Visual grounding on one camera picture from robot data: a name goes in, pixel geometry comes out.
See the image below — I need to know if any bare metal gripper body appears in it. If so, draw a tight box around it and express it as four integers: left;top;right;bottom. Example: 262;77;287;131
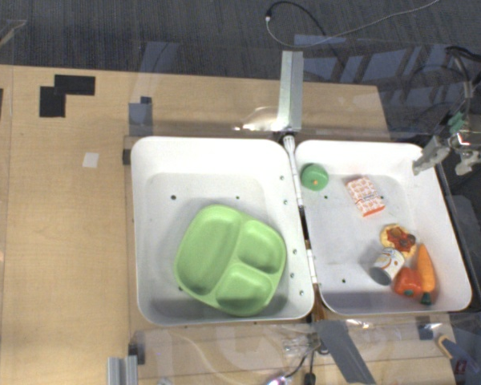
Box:
450;128;481;154

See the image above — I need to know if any orange and white carton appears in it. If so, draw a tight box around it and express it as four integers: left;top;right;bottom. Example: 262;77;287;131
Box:
344;175;387;218

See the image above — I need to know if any round biscuit with red topping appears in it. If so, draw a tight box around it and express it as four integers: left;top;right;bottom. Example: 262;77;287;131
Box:
379;223;418;253

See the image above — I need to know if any orange toy carrot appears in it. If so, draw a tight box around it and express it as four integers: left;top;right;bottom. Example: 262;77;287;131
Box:
415;243;438;306

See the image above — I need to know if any white and orange small can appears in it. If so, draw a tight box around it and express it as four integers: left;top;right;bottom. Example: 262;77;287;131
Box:
369;246;406;286

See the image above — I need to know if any green round toy fruit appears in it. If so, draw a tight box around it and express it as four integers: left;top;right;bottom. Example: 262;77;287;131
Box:
299;162;330;193

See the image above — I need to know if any white plastic tray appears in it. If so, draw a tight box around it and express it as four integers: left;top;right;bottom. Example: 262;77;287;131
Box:
129;135;316;328
294;139;474;317

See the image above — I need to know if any orange toy bell pepper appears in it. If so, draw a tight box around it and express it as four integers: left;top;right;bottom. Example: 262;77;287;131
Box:
392;266;424;300

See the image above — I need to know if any green divided plate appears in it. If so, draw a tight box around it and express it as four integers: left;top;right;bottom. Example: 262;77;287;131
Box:
173;203;288;318

